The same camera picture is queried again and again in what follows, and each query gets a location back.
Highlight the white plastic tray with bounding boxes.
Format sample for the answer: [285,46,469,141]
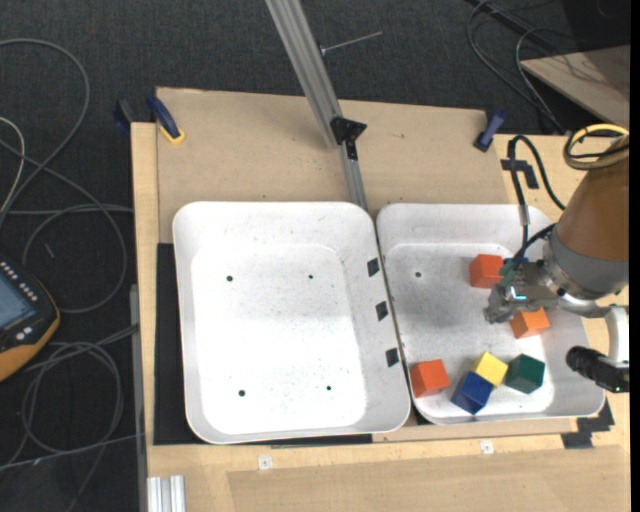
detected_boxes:
[374,201,608,427]
[171,200,413,446]

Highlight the yellow cube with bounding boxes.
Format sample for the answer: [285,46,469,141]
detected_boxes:
[470,350,510,388]

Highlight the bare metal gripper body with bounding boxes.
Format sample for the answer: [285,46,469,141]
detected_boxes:
[501,259,617,318]

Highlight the orange cube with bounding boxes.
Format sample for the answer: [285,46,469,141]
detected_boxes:
[508,305,552,341]
[409,358,452,399]
[468,253,507,290]

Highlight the black cylinder on white bracket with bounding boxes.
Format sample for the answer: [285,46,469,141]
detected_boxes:
[565,304,631,394]

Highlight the brown cardboard board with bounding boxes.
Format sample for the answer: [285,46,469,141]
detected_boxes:
[154,86,576,444]

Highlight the blue cube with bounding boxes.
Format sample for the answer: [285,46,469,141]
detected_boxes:
[449,370,494,417]

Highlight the green cube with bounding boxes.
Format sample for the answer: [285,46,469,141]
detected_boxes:
[504,352,547,395]

